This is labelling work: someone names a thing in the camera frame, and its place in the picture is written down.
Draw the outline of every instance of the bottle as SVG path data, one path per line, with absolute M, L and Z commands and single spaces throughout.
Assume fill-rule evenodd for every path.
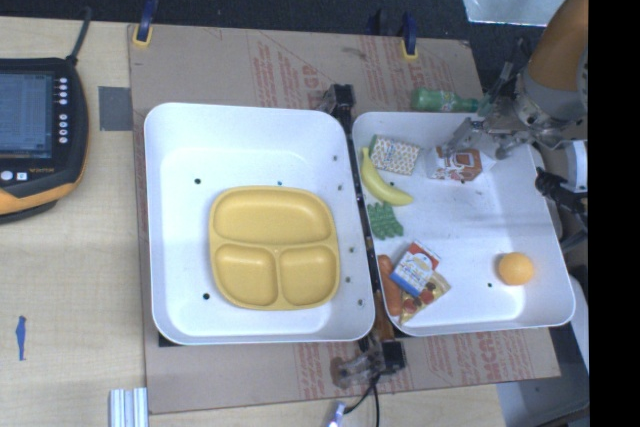
M 432 91 L 419 87 L 411 93 L 411 108 L 425 112 L 476 112 L 478 100 L 461 98 L 451 91 Z

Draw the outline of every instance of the wooden surface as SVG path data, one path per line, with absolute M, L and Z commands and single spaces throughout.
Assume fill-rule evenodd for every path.
M 80 26 L 0 17 L 0 57 L 65 57 Z M 100 131 L 98 119 L 99 87 L 129 87 L 126 24 L 91 24 L 78 73 L 91 124 L 83 181 L 52 210 L 0 225 L 1 426 L 106 426 L 109 391 L 145 386 L 132 134 Z M 331 403 L 156 415 L 149 425 L 320 426 Z M 383 395 L 380 404 L 382 426 L 504 425 L 494 385 Z M 343 425 L 374 423 L 370 398 Z

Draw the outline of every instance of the cardboard sheet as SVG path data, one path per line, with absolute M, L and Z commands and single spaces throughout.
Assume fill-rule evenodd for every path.
M 405 60 L 400 38 L 155 26 L 151 44 L 131 43 L 138 226 L 148 403 L 151 414 L 357 396 L 331 380 L 335 358 L 356 343 L 176 346 L 151 317 L 143 123 L 164 102 L 308 109 L 332 84 L 351 84 L 354 117 L 409 111 L 416 87 L 482 96 L 465 42 L 419 39 Z M 559 375 L 547 329 L 405 338 L 407 368 L 380 393 L 469 386 Z

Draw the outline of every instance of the orange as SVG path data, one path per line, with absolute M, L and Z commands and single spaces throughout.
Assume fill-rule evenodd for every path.
M 533 262 L 523 253 L 507 253 L 500 259 L 498 274 L 507 285 L 524 285 L 533 277 Z

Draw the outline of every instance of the blue marker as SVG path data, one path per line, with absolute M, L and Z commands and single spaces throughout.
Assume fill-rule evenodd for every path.
M 24 361 L 24 339 L 27 336 L 27 319 L 20 315 L 18 327 L 16 327 L 16 337 L 18 338 L 18 348 L 20 349 L 20 361 Z

